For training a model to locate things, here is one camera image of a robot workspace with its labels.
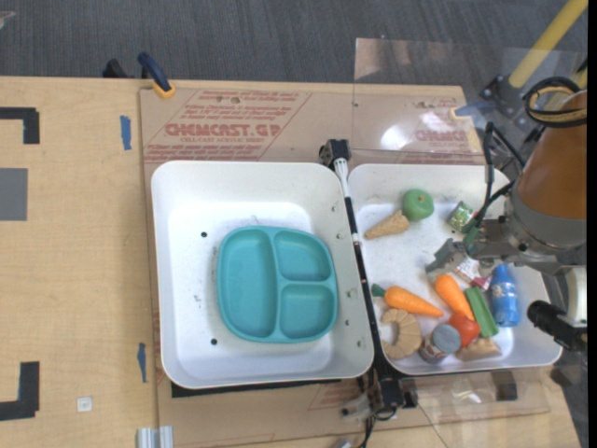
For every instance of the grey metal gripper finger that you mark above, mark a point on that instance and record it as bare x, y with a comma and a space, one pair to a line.
452, 247
438, 263

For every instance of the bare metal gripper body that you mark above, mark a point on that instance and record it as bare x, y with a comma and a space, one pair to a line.
496, 243

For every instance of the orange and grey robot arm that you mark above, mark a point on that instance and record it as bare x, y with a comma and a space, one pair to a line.
552, 175

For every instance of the white and pink packet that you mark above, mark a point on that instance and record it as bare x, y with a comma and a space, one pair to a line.
471, 271

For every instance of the white plastic tray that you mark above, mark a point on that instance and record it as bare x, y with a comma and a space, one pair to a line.
186, 297
406, 264

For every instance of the small green can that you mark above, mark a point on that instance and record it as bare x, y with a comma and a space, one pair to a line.
461, 216

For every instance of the orange carrot with green top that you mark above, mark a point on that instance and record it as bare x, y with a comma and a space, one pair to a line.
408, 300

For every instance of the blue bottle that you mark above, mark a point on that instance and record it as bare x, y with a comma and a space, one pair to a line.
504, 297

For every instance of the green apple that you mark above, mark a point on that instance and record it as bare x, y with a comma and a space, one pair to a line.
417, 205

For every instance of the tan ice cream cone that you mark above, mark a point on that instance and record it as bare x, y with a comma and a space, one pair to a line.
389, 227

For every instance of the long green vegetable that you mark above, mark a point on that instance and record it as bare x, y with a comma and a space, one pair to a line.
481, 313

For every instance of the red-orange pepper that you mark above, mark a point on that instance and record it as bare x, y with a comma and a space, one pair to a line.
466, 329

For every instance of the tan croissant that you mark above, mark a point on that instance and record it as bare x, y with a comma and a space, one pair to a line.
408, 334

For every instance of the can with grey lid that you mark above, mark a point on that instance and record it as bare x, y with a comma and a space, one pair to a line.
443, 341

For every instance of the thin black and white rod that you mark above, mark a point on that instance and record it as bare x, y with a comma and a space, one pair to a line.
358, 245

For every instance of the tan bread slice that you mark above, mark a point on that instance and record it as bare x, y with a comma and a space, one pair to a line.
478, 350

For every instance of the teal divided plate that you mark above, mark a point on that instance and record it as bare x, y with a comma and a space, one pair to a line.
252, 283

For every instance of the brown cardboard board, red print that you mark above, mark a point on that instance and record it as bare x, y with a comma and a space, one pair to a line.
242, 124

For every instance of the black cylinder on white bracket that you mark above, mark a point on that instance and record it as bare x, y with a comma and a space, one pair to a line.
552, 320

